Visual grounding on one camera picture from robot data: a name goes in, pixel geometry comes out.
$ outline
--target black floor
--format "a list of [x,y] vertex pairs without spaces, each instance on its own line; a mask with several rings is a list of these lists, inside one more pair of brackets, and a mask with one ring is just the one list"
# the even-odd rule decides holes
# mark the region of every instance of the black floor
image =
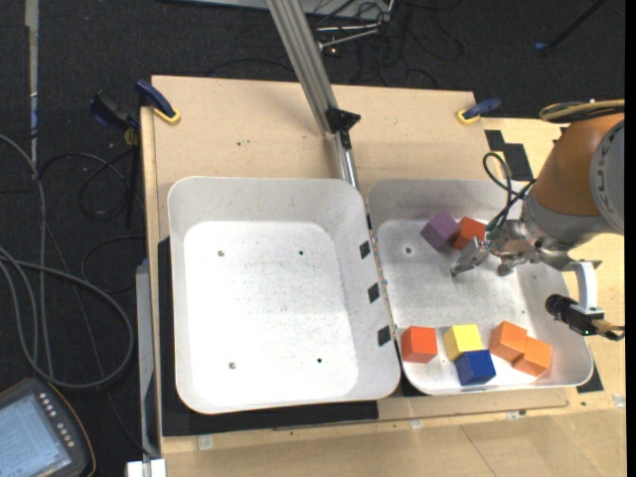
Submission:
[[[502,104],[493,116],[535,117],[555,102],[622,98],[626,0],[608,0],[549,55],[535,48],[558,37],[596,1],[403,0],[382,35],[345,43],[339,56],[325,58],[325,65],[333,83],[469,90],[477,100],[497,96]],[[24,7],[24,0],[0,0],[0,133],[30,155]],[[312,25],[318,21],[310,17]],[[47,266],[84,275],[111,291],[135,321],[130,286],[144,258],[143,205],[135,201],[129,228],[123,210],[109,210],[120,205],[124,184],[119,175],[128,178],[130,156],[114,164],[116,172],[106,168],[86,184],[101,161],[128,150],[118,131],[90,116],[88,103],[98,90],[134,108],[134,83],[153,74],[295,80],[288,65],[266,11],[154,0],[40,0],[38,167],[46,167],[43,185],[53,236],[47,238]],[[238,125],[242,117],[237,115]],[[37,186],[12,147],[2,142],[0,151],[0,246],[17,258],[37,261]],[[30,278],[39,284],[36,274]],[[78,291],[47,278],[54,376],[85,383],[100,379],[94,348],[107,375],[121,362],[127,339],[106,304]],[[19,293],[30,333],[22,286]],[[2,280],[0,390],[31,374]],[[112,402],[136,440],[137,383],[132,363],[110,387]],[[122,475],[126,461],[141,458],[105,392],[65,394],[94,445],[97,475]]]

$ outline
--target block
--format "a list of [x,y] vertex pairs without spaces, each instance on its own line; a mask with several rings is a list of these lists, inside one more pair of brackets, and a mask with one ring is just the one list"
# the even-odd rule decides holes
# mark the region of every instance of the block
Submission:
[[484,349],[475,324],[453,325],[444,333],[443,340],[446,354],[451,361],[455,361],[464,352]]
[[455,361],[455,369],[462,386],[480,386],[497,375],[488,350],[464,352]]
[[459,224],[446,211],[435,214],[419,233],[435,249],[440,250],[459,233]]
[[405,362],[426,364],[437,355],[437,338],[432,327],[411,325],[400,338],[401,358]]
[[528,331],[507,321],[501,322],[490,335],[490,353],[508,362],[514,362],[526,350]]
[[473,238],[482,241],[486,237],[486,224],[471,218],[459,220],[459,233],[450,241],[450,246],[463,249]]
[[553,346],[539,339],[526,338],[526,350],[513,363],[513,368],[537,377],[550,367]]

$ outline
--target white tray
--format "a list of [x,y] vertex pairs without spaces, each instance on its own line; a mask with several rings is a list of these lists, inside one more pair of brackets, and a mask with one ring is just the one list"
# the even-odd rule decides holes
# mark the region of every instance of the white tray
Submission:
[[170,190],[168,213],[176,386],[188,407],[220,413],[394,391],[390,315],[353,187],[190,177]]
[[[397,337],[410,325],[434,327],[438,355],[427,364],[402,363],[408,380],[429,395],[575,386],[593,371],[587,342],[546,311],[553,293],[569,296],[560,272],[526,263],[506,277],[490,255],[479,267],[452,278],[450,263],[459,251],[438,251],[419,233],[442,209],[457,221],[464,216],[487,223],[505,205],[506,192],[489,180],[385,180],[369,193],[369,213],[386,281]],[[510,213],[519,217],[521,203]],[[497,373],[482,386],[462,387],[449,361],[443,333],[452,325],[476,324],[484,348],[503,320],[553,345],[552,364],[538,378],[493,356]]]

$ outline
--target yellow cube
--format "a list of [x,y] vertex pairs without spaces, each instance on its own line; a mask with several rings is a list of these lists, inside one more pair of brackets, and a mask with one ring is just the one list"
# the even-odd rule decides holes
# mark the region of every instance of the yellow cube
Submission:
[[475,324],[453,325],[444,333],[443,339],[446,354],[453,362],[464,352],[484,349]]

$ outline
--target clamp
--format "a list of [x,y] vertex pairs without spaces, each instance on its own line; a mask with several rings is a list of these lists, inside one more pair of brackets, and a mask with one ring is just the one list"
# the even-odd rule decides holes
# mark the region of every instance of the clamp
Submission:
[[484,113],[497,109],[499,106],[501,106],[501,99],[499,97],[490,97],[478,102],[473,107],[459,111],[457,119],[462,125],[470,125],[479,120]]
[[[175,124],[180,120],[181,113],[149,82],[140,79],[135,84],[134,89],[139,95],[139,107],[144,105],[152,106],[155,114],[169,124]],[[117,104],[103,90],[98,91],[90,100],[89,111],[91,116],[104,127],[114,128],[122,132],[126,144],[134,147],[132,167],[130,168],[130,177],[127,184],[126,227],[129,229],[140,161],[138,113],[133,113],[128,108]]]

